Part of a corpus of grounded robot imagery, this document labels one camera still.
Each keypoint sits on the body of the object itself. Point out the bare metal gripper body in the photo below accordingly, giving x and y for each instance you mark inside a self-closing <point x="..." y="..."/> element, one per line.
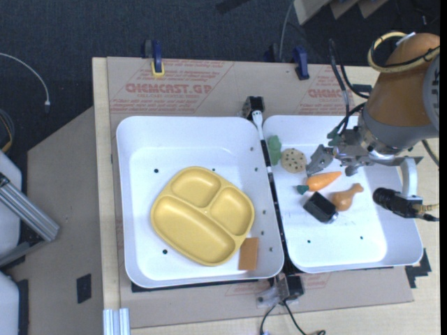
<point x="351" y="148"/>

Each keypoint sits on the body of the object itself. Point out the beige chocolate chip biscuit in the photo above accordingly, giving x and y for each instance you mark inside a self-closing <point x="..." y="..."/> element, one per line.
<point x="292" y="161"/>

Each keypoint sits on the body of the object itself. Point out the orange carrot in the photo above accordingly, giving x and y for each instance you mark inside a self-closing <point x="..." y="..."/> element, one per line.
<point x="323" y="181"/>

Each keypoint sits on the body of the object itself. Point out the white plastic tray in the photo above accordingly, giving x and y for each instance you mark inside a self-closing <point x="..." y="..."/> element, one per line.
<point x="331" y="246"/>
<point x="146" y="152"/>

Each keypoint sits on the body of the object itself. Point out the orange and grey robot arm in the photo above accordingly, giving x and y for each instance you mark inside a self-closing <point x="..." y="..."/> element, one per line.
<point x="398" y="96"/>

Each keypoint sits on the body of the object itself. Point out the black can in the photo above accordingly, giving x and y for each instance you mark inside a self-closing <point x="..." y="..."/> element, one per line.
<point x="319" y="207"/>

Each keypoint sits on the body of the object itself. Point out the black cylinder on white bracket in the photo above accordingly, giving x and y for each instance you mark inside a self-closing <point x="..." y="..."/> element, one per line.
<point x="394" y="201"/>

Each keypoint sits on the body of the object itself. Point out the thin black and white rod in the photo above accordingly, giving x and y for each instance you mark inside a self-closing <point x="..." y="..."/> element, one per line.
<point x="268" y="162"/>

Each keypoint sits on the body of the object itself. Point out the yellow divided plate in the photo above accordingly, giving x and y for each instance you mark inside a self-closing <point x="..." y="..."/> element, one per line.
<point x="195" y="222"/>

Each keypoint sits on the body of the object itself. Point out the green broccoli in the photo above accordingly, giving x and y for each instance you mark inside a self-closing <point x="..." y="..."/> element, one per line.
<point x="274" y="150"/>

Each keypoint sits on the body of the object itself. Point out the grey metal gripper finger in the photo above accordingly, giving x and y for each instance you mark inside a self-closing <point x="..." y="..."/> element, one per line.
<point x="353" y="169"/>
<point x="319" y="159"/>

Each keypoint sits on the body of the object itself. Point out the brown cardboard board red print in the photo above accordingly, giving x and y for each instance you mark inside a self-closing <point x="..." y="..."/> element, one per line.
<point x="209" y="89"/>

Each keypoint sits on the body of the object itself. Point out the brown chicken drumstick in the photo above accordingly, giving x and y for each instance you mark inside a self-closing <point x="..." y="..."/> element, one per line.
<point x="344" y="199"/>

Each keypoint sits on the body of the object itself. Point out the orange bread slice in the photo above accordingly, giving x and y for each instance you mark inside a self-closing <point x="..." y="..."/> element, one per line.
<point x="248" y="255"/>

